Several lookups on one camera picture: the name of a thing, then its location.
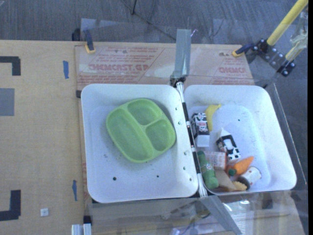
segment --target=gray square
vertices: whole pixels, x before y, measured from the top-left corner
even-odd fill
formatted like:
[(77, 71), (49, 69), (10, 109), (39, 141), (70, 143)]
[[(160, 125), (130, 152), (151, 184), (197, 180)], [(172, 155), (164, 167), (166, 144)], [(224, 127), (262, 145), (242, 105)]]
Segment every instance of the gray square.
[(0, 116), (14, 116), (14, 89), (0, 88)]

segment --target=yellow banana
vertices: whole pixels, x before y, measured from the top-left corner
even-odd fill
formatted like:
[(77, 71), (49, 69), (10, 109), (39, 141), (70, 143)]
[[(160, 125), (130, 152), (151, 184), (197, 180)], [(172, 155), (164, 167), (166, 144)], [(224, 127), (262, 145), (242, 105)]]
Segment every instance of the yellow banana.
[(207, 121), (207, 126), (209, 128), (209, 132), (213, 130), (213, 123), (212, 123), (213, 114), (221, 106), (222, 106), (221, 104), (211, 104), (204, 111), (204, 113), (206, 114), (206, 121)]

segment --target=white tray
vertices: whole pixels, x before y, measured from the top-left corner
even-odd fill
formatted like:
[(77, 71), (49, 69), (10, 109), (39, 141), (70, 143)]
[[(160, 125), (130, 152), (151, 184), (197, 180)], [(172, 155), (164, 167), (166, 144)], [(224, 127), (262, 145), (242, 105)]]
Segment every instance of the white tray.
[(222, 104), (213, 115), (209, 150), (218, 150), (215, 141), (224, 128), (232, 134), (242, 158), (254, 156), (251, 165), (260, 170), (262, 178), (246, 192), (289, 190), (295, 186), (296, 173), (267, 91), (251, 85), (192, 85), (184, 96), (190, 117), (204, 112), (210, 104)]
[[(192, 85), (186, 88), (189, 117), (210, 104), (223, 106), (213, 115), (211, 150), (217, 150), (217, 132), (230, 132), (242, 157), (254, 156), (251, 165), (262, 179), (247, 192), (288, 190), (296, 174), (270, 96), (257, 86)], [(143, 164), (128, 161), (114, 146), (105, 127), (106, 115), (135, 98), (153, 100), (176, 131), (176, 142), (161, 156)], [(86, 145), (87, 185), (100, 203), (180, 198), (199, 187), (179, 93), (168, 85), (92, 84), (81, 95)], [(211, 190), (216, 195), (242, 192)]]
[[(106, 130), (107, 114), (130, 100), (148, 98), (167, 115), (175, 144), (155, 159), (137, 164), (116, 148)], [(87, 186), (100, 203), (189, 197), (198, 190), (180, 95), (167, 85), (91, 84), (81, 94), (85, 132)]]

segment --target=green toy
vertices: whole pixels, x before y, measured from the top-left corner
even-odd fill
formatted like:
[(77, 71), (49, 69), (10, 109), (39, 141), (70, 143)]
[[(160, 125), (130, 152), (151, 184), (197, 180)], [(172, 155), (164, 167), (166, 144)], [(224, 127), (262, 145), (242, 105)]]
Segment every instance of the green toy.
[(206, 159), (203, 151), (198, 151), (198, 159), (204, 184), (208, 189), (214, 189), (219, 186), (219, 181), (215, 177), (215, 170), (212, 164)]

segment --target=small box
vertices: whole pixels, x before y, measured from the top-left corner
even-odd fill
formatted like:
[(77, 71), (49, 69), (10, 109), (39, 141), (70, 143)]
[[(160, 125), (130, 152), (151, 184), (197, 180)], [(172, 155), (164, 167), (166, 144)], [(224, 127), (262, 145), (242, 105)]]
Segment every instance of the small box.
[(241, 158), (233, 136), (224, 129), (221, 129), (216, 145), (221, 152), (227, 153), (228, 162), (236, 161)]
[(196, 146), (208, 147), (210, 142), (210, 133), (207, 126), (206, 114), (194, 113), (191, 117), (191, 128)]
[(214, 169), (225, 170), (227, 165), (227, 154), (221, 151), (205, 151), (205, 154)]

